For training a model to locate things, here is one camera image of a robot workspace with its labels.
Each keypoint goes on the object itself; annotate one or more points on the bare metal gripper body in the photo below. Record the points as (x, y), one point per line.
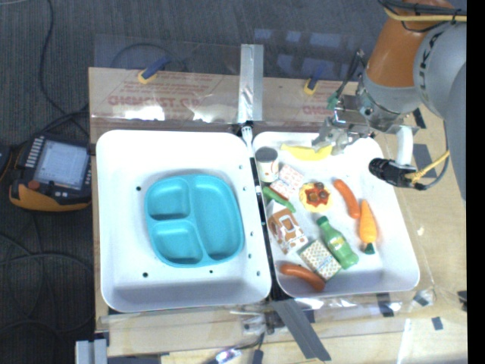
(356, 118)

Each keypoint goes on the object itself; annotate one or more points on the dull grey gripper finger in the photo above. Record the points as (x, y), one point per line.
(340, 142)
(322, 137)

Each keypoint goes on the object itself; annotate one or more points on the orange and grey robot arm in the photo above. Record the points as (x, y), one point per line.
(435, 70)

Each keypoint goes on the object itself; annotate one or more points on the yellow banana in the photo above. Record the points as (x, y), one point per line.
(303, 152)

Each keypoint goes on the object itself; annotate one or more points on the red and white patterned carton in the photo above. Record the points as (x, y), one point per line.
(290, 178)

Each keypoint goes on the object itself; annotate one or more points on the orange sausage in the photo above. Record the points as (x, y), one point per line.
(301, 275)
(348, 197)

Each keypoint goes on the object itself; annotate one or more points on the yellow pizza with red toppings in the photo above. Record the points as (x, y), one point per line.
(315, 197)

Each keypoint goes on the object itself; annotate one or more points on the white can with grey lid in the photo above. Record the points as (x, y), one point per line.
(267, 165)

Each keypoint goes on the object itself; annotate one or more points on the green bean pod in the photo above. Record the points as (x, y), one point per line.
(276, 198)

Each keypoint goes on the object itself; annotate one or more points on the orange carrot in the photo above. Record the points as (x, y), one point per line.
(368, 224)

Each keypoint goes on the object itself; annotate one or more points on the brown and white carton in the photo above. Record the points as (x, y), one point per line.
(286, 230)

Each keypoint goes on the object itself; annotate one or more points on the green bottle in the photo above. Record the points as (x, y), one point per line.
(337, 243)

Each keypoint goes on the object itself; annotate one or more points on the white plastic tray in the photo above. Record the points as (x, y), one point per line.
(121, 211)
(390, 241)

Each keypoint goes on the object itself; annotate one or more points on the white dotted packet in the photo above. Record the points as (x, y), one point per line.
(320, 260)

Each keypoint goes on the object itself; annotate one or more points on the blue divided plate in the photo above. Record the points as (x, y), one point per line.
(212, 211)

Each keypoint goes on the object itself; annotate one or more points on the brown cardboard board red print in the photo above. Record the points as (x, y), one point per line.
(113, 101)

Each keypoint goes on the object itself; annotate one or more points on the black cylinder on white bracket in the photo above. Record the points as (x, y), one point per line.
(390, 171)

